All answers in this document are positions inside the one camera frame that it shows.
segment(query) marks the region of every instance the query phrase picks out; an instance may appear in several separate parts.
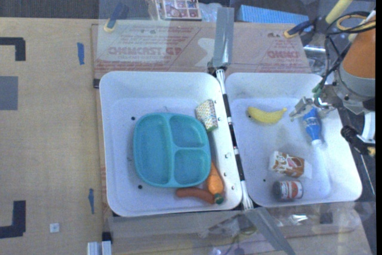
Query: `brown and white can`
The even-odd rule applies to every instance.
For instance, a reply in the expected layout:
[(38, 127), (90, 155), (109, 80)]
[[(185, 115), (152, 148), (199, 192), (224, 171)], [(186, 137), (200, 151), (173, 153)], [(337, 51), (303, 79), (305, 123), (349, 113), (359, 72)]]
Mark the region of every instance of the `brown and white can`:
[(279, 181), (273, 184), (273, 194), (278, 201), (291, 201), (302, 198), (304, 189), (299, 180)]

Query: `brown sausage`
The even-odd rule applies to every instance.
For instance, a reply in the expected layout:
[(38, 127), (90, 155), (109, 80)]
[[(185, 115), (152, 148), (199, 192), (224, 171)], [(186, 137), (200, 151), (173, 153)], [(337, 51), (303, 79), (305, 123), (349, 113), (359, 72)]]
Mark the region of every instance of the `brown sausage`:
[(185, 198), (187, 196), (194, 196), (210, 204), (215, 203), (214, 195), (211, 192), (198, 188), (198, 187), (178, 188), (175, 194), (180, 198)]

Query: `toy banana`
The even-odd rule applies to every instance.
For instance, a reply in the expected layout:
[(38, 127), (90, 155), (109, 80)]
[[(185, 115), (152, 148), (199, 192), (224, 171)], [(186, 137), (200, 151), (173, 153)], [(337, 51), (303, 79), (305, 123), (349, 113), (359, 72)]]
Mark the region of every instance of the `toy banana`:
[(282, 118), (282, 115), (287, 111), (287, 109), (284, 107), (275, 112), (265, 112), (261, 109), (257, 109), (256, 107), (249, 106), (247, 111), (249, 116), (254, 120), (265, 124), (275, 124)]

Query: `blue plate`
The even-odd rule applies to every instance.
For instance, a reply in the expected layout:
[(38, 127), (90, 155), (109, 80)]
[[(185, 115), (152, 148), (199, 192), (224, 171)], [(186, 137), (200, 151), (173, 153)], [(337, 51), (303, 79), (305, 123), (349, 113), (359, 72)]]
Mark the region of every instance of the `blue plate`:
[(134, 129), (133, 154), (138, 175), (152, 186), (196, 186), (211, 169), (207, 131), (196, 118), (182, 114), (142, 116)]

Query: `white plastic tray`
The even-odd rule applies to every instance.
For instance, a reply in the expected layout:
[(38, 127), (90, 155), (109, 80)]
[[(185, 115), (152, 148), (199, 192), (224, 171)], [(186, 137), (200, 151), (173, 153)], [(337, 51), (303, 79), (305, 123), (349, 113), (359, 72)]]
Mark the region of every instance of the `white plastic tray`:
[[(302, 73), (234, 73), (227, 77), (226, 90), (248, 193), (260, 206), (354, 201), (362, 193), (349, 144), (340, 134), (337, 110), (322, 118), (324, 146), (320, 152), (314, 152), (301, 118), (293, 122), (289, 119), (296, 103), (303, 96), (311, 97), (312, 88), (320, 80), (317, 75)], [(264, 125), (247, 116), (248, 106), (266, 111), (286, 107), (288, 111), (277, 124)], [(312, 164), (312, 178), (300, 178), (304, 187), (301, 199), (275, 201), (273, 182), (288, 177), (268, 170), (269, 155), (274, 150), (300, 156)]]
[[(107, 201), (120, 216), (229, 210), (240, 204), (242, 189), (218, 81), (206, 73), (109, 72), (100, 81), (106, 159)], [(225, 185), (224, 202), (207, 204), (177, 198), (175, 188), (145, 184), (135, 171), (133, 131), (139, 117), (152, 112), (195, 116), (195, 108), (215, 101), (218, 128), (208, 133), (211, 158)]]

